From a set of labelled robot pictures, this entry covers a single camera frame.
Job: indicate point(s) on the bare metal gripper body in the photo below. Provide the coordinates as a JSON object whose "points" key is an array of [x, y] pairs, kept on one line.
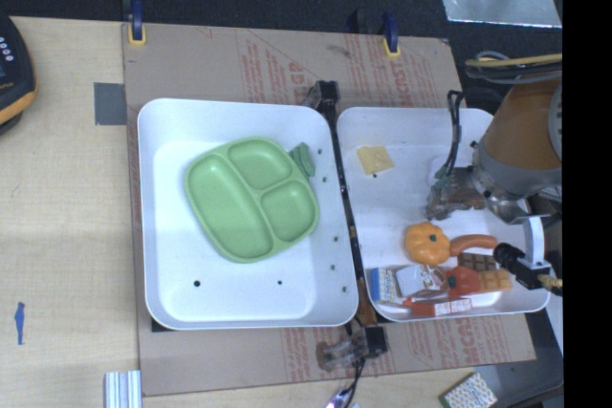
{"points": [[459, 198]]}

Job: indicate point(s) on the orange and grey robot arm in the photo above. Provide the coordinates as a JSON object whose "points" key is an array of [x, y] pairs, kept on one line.
{"points": [[521, 134]]}

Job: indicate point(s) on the orange-brown sausage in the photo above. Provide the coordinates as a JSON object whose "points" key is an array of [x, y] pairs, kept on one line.
{"points": [[473, 242]]}

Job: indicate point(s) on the white plastic tray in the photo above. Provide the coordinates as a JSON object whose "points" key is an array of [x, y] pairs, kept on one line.
{"points": [[406, 196], [239, 296]]}

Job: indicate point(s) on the orange pumpkin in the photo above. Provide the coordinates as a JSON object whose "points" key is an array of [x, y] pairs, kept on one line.
{"points": [[423, 246]]}

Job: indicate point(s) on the brown chocolate bar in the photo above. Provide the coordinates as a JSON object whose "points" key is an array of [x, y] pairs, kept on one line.
{"points": [[478, 261]]}

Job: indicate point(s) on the red-orange pepper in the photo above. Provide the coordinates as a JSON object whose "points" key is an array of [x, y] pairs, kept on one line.
{"points": [[463, 282]]}

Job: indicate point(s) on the tan waffle biscuit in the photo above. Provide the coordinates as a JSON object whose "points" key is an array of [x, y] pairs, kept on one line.
{"points": [[495, 281]]}

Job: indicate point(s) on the white and brown packet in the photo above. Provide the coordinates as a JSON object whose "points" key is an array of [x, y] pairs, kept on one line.
{"points": [[416, 279]]}

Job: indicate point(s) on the yellow cheese slice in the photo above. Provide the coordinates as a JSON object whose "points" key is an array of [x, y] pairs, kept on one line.
{"points": [[374, 158]]}

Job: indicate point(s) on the orange and white carton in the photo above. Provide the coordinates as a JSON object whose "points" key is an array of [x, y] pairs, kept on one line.
{"points": [[437, 307]]}

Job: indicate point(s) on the thin black rod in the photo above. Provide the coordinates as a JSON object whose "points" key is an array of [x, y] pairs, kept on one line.
{"points": [[345, 200]]}

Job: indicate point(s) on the blue and white carton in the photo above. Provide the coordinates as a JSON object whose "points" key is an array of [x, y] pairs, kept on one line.
{"points": [[382, 284]]}

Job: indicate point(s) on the green and white patterned box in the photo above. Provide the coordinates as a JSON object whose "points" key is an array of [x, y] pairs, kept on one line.
{"points": [[471, 392]]}

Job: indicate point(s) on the green divided plate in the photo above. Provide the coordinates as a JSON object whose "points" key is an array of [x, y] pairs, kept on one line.
{"points": [[239, 200]]}

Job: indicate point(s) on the brown cardboard board, red print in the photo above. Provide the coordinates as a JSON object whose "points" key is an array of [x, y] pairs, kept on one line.
{"points": [[201, 62]]}

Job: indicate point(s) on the black cylinder on white bracket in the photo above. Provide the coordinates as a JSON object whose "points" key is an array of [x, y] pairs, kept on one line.
{"points": [[518, 264]]}

